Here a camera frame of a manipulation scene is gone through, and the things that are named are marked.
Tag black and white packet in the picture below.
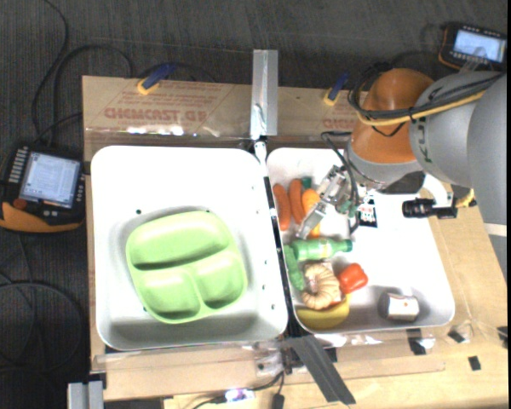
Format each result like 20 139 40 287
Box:
356 195 379 229

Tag orange carrot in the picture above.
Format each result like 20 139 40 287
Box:
301 176 324 240

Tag orange sausage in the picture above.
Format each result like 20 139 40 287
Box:
288 178 307 225
272 183 292 232

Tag beige ridged doughnut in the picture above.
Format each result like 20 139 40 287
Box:
301 262 342 311

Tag black cylinder on white bracket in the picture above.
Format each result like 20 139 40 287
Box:
401 172 459 221

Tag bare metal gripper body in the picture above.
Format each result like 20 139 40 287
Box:
317 164 353 208

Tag green pea pod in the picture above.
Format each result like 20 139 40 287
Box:
282 245 306 291

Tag silver can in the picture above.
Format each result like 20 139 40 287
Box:
376 291 421 323

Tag brown cardboard board, red print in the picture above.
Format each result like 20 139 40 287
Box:
81 74 508 401

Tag green plastic bottle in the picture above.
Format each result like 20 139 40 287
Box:
290 236 353 262

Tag yellow banana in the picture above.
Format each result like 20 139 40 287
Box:
296 294 351 331

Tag green divided plate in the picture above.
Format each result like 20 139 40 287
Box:
124 210 249 325

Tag orange bell pepper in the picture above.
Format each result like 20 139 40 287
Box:
336 262 370 296

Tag white plastic tray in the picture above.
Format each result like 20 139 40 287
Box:
265 147 456 336
89 144 290 352

